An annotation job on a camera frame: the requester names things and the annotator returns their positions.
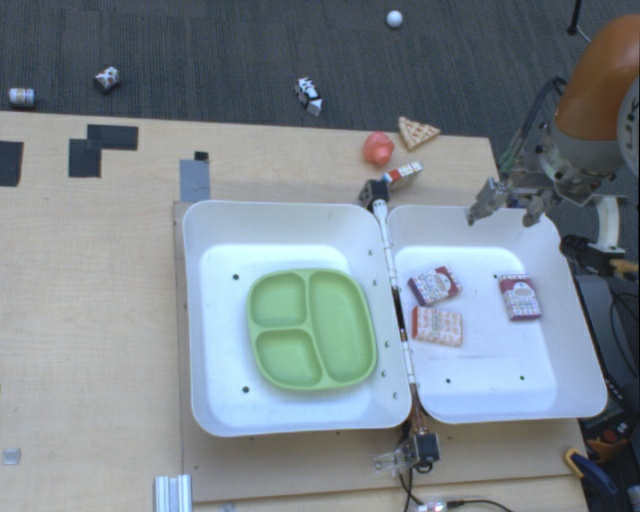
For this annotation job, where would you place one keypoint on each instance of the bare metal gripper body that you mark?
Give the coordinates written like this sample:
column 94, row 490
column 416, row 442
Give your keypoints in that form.
column 545, row 181

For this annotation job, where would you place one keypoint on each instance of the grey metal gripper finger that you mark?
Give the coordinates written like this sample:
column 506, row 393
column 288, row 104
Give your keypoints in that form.
column 484, row 202
column 535, row 209

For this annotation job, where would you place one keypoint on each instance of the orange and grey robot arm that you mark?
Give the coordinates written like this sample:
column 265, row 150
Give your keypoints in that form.
column 595, row 90

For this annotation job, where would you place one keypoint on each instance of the red white and blue carton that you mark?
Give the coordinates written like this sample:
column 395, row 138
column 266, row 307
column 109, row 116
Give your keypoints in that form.
column 404, row 174

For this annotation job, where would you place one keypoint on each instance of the purple and white carton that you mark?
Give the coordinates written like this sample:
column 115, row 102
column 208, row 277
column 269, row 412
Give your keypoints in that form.
column 435, row 285

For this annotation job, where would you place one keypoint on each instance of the toy pizza slice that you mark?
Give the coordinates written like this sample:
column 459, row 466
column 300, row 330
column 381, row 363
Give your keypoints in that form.
column 414, row 132

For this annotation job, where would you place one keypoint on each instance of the thin black and white rod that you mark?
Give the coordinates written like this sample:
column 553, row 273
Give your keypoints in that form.
column 390, row 265

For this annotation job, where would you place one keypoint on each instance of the pink toy food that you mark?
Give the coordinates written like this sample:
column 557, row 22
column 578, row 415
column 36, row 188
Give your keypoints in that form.
column 378, row 147

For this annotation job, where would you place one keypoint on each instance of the orange and white carton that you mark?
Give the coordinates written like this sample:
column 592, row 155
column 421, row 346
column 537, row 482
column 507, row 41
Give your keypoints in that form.
column 437, row 326

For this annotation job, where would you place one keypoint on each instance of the white plastic tray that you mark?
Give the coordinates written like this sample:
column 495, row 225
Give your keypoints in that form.
column 220, row 350
column 490, row 380

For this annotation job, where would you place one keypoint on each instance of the green divided plate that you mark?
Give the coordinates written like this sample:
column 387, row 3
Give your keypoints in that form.
column 340, row 320

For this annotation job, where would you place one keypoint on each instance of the black and white carton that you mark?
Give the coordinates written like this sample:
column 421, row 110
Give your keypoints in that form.
column 309, row 96

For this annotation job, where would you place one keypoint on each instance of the white ball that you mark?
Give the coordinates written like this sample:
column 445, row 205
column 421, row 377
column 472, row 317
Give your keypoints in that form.
column 394, row 18

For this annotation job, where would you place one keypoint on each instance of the small white printed carton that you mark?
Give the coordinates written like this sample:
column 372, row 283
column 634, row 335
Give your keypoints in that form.
column 107, row 79

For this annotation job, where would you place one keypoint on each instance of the small white can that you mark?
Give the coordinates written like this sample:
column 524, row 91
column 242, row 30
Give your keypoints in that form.
column 21, row 97

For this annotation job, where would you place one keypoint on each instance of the black cylinder on white bracket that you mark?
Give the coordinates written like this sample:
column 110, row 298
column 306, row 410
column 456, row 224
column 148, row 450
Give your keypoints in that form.
column 607, row 225

